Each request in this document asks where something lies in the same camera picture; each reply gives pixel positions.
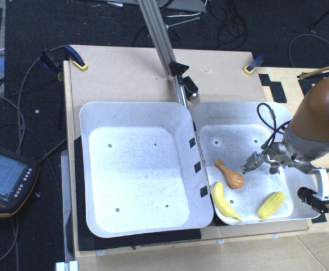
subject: dark floor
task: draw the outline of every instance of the dark floor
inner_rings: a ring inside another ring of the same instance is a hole
[[[251,51],[263,66],[320,68],[329,65],[329,15],[311,32],[308,26],[329,9],[329,0],[211,0],[200,20],[173,27],[174,48]],[[179,11],[165,10],[164,16]],[[165,18],[168,25],[187,18]],[[15,104],[22,79],[46,48],[63,44],[132,46],[145,25],[138,6],[123,8],[86,0],[6,0],[5,96]],[[146,31],[134,43],[153,47]],[[55,53],[60,59],[64,55]],[[21,153],[34,158],[66,136],[58,125],[62,84],[43,66],[33,68],[22,97],[28,128]],[[18,144],[16,111],[0,102],[0,145]],[[63,261],[60,152],[45,161],[36,193],[19,212],[20,270],[54,270]],[[13,240],[10,220],[0,220],[0,256]],[[12,251],[0,270],[15,270]]]

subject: blue clamp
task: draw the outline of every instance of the blue clamp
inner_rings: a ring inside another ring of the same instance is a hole
[[[246,65],[244,67],[244,72],[247,75],[250,75],[251,73],[253,73],[256,66],[260,66],[263,63],[263,59],[264,59],[264,56],[262,54],[260,54],[258,57],[256,57],[254,59],[254,61],[252,61],[251,63],[249,63],[248,65]]]
[[[88,68],[88,64],[81,58],[76,50],[69,46],[65,45],[64,50],[67,54],[69,54],[70,58],[73,60],[73,64],[77,66],[80,70],[84,71]]]

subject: wooden table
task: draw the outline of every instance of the wooden table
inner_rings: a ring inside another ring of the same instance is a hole
[[[64,62],[66,119],[70,170],[74,255],[80,270],[329,270],[329,214],[327,222],[310,220],[243,226],[208,226],[199,241],[79,251],[75,196],[75,139],[80,137],[79,111],[90,101],[173,102],[172,82],[165,77],[155,49],[73,46],[89,64],[86,71]],[[258,68],[250,76],[244,65],[248,52],[174,50],[177,61],[190,66],[185,73],[199,87],[200,99],[190,102],[272,101],[269,87],[258,74],[280,81],[291,115],[303,95],[296,76],[311,69]],[[329,167],[329,154],[314,162]]]

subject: device screen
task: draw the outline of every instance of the device screen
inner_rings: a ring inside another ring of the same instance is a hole
[[[27,165],[0,155],[0,195],[7,197],[14,189]]]

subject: corn cob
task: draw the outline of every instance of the corn cob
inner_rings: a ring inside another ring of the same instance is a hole
[[[261,219],[268,218],[272,215],[285,201],[285,194],[281,191],[272,193],[257,211]]]

